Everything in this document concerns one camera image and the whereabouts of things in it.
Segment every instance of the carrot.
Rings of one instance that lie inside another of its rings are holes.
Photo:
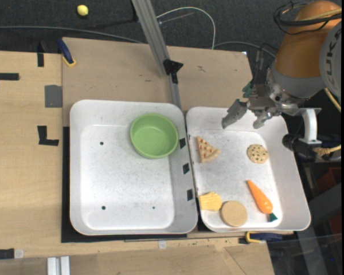
[[[273,204],[268,197],[251,180],[248,180],[247,184],[260,211],[269,215],[270,222],[276,220],[277,217],[273,213]]]

